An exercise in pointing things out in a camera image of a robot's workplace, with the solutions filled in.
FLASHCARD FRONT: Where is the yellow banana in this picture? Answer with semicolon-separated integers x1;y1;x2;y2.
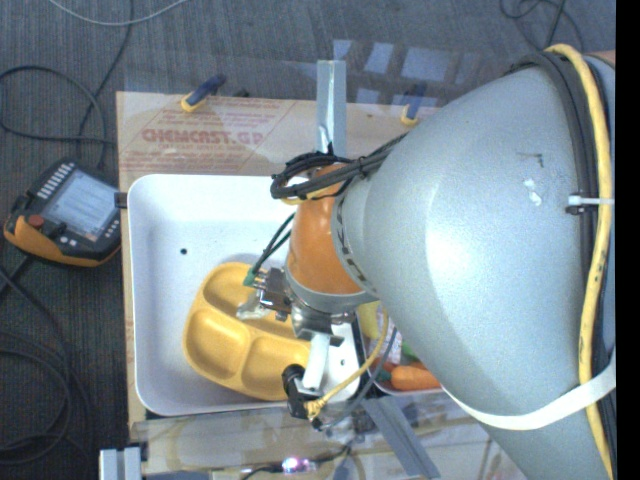
357;301;385;340

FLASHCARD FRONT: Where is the clear plastic bottle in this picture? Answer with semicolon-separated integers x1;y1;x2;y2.
375;312;404;367

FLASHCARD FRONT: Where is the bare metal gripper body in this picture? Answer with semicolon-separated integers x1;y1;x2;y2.
254;266;359;341

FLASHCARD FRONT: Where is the black cylinder on white bracket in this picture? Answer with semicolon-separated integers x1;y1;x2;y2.
281;321;347;420

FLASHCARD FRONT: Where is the orange carrot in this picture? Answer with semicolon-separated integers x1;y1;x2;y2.
390;364;442;392

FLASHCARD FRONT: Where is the brown cardboard board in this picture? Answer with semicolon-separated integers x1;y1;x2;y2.
115;91;444;427

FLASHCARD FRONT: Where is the yellow divided plate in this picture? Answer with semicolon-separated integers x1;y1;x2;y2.
181;261;315;402

